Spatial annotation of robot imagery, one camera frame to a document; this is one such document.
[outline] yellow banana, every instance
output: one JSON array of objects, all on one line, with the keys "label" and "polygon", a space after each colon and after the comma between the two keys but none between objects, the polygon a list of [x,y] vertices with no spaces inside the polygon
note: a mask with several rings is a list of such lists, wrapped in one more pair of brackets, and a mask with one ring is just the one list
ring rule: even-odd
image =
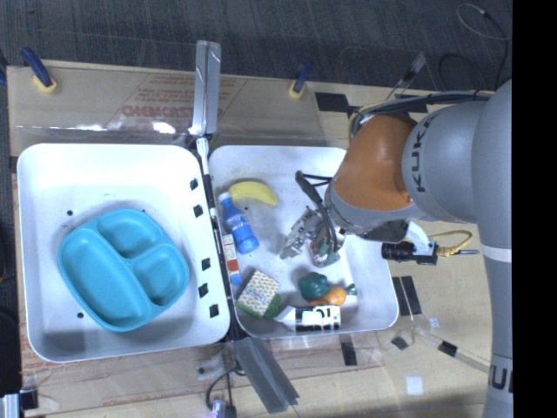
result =
[{"label": "yellow banana", "polygon": [[277,195],[271,187],[259,181],[239,181],[228,188],[232,199],[257,199],[267,205],[277,204]]}]

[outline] blue divided plate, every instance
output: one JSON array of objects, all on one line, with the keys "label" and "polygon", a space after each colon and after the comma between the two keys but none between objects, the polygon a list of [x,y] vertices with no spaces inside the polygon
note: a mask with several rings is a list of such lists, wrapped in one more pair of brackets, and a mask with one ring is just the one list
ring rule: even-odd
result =
[{"label": "blue divided plate", "polygon": [[120,208],[73,230],[58,267],[85,311],[117,332],[145,325],[184,293],[190,270],[161,226],[143,211]]}]

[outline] water bottle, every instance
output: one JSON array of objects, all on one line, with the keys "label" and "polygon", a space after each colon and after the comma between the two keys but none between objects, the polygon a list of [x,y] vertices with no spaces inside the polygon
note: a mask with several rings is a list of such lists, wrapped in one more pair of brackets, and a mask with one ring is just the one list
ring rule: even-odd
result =
[{"label": "water bottle", "polygon": [[228,192],[218,195],[218,202],[225,209],[225,224],[228,232],[232,234],[236,249],[241,254],[255,251],[259,247],[259,240],[253,235],[252,227],[245,215],[233,203]]}]

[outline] dark floor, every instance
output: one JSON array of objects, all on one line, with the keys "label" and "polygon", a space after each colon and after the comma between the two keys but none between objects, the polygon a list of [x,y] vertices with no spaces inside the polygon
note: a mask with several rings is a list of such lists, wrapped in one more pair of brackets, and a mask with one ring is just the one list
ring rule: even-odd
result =
[{"label": "dark floor", "polygon": [[[513,0],[0,0],[0,49],[44,58],[192,70],[200,39],[222,72],[393,86],[423,51],[413,88],[494,90],[512,74]],[[0,87],[0,307],[17,309],[6,93]]]}]

